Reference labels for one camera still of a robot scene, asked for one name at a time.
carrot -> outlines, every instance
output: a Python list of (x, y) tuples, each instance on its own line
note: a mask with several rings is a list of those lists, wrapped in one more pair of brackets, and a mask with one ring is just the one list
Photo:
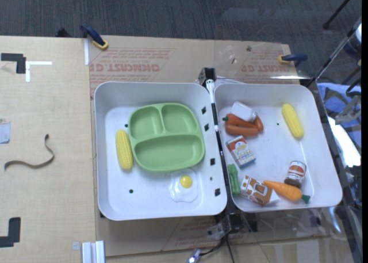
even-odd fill
[(226, 117), (223, 118), (226, 125), (236, 125), (236, 126), (243, 126), (243, 127), (250, 127), (250, 128), (256, 128), (256, 125), (249, 121), (244, 121), (243, 119), (235, 116), (232, 113), (229, 113), (226, 115)]
[(293, 201), (299, 200), (303, 196), (301, 190), (293, 185), (270, 180), (264, 180), (263, 184), (272, 188), (276, 193), (279, 193)]
[(253, 121), (254, 125), (256, 126), (256, 128), (258, 129), (258, 131), (263, 131), (263, 123), (260, 120), (259, 116), (257, 116), (257, 118), (255, 118), (255, 120)]
[(241, 127), (232, 124), (226, 124), (225, 131), (229, 134), (243, 135), (244, 137), (256, 136), (258, 134), (258, 129), (255, 127)]

tin can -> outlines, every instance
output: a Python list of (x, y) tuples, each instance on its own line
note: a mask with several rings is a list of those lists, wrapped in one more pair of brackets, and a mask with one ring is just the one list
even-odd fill
[(285, 177), (284, 183), (294, 185), (297, 188), (301, 187), (306, 172), (306, 165), (299, 161), (292, 161), (289, 166), (289, 171)]

yellow corn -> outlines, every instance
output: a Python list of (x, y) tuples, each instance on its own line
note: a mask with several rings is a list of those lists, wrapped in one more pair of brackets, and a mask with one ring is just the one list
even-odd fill
[(296, 138), (301, 138), (304, 132), (293, 106), (291, 104), (283, 104), (281, 111), (292, 134)]
[(120, 166), (123, 169), (130, 169), (133, 166), (133, 155), (131, 143), (125, 130), (119, 129), (116, 132), (116, 152)]

fried egg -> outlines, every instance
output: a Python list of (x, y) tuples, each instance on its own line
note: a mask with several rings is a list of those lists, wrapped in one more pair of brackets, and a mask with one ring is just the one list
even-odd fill
[(193, 169), (170, 173), (170, 195), (174, 201), (192, 202), (198, 196), (198, 181)]

green plate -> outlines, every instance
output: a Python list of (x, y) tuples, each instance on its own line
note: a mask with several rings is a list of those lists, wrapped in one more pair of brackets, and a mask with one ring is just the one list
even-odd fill
[(128, 121), (136, 162), (149, 171), (174, 171), (201, 161), (204, 140), (194, 113), (177, 103), (136, 109)]

